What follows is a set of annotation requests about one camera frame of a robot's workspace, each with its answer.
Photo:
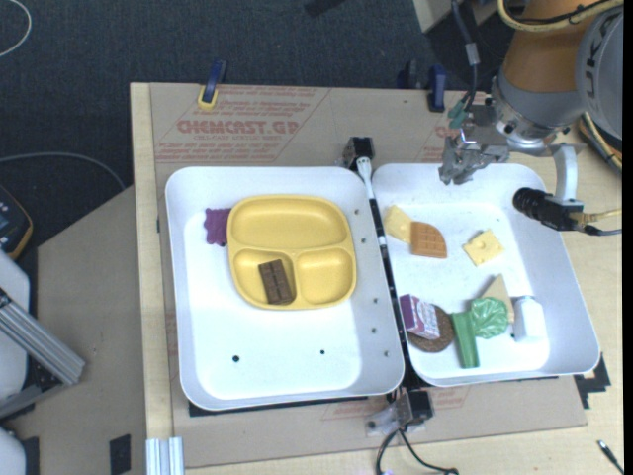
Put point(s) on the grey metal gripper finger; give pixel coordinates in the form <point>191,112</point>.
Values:
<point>476,162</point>
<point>450,163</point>

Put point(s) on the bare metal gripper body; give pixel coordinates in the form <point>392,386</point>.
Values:
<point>529,144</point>

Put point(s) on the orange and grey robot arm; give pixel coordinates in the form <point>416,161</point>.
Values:
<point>544,42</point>

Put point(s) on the yellow cheese wedge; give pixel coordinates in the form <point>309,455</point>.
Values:
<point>397,221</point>

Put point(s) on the orange waffle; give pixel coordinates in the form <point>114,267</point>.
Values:
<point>429,241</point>

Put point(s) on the yellow cheese slice with holes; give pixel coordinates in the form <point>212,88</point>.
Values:
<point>483,248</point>

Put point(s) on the thin black and white rod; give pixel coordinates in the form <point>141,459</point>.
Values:
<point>383,238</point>

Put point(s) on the white plastic tray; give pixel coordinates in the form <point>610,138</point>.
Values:
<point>282,354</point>
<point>460,285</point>

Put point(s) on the tan bread wedge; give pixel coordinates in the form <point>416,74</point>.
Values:
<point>499,287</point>

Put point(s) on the green leafy vegetable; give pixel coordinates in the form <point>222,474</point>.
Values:
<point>487,317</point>

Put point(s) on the purple and white carton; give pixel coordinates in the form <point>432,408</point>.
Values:
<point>420,317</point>

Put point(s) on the white bottle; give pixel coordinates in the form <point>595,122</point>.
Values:
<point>529,317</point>

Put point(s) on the brown round biscuit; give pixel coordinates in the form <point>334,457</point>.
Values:
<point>442,337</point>

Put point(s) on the yellow divided plate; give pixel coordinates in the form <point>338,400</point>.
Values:
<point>287,225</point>

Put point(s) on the brown cardboard board red print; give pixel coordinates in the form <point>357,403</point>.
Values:
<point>277,126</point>

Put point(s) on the brown chocolate bar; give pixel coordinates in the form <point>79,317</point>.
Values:
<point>277,282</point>

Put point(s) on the black pen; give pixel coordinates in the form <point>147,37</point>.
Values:
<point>609,455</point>

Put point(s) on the black cylinder on white bracket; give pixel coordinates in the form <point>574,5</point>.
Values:
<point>539,206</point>

